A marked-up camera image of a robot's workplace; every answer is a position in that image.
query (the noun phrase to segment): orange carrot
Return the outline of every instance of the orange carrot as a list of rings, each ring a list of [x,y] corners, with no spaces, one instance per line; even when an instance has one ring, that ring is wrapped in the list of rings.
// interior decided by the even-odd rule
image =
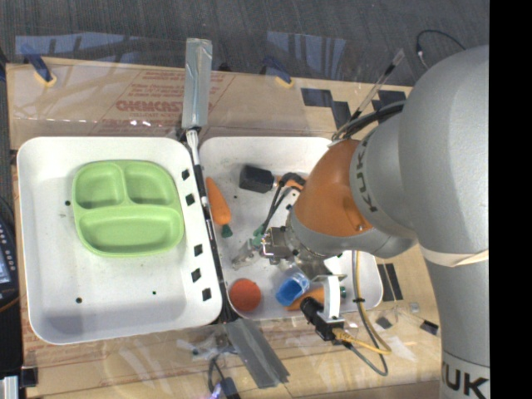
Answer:
[[[213,221],[222,226],[222,236],[227,238],[233,233],[229,227],[231,221],[231,210],[225,201],[222,192],[211,177],[205,179],[207,186],[207,195],[209,196],[210,211],[213,215]]]
[[[316,298],[321,304],[325,303],[325,288],[319,287],[312,289],[310,291],[307,291],[304,295],[302,295],[300,298],[296,298],[296,300],[290,304],[290,306],[285,306],[285,310],[299,310],[299,305],[306,297],[312,297]]]

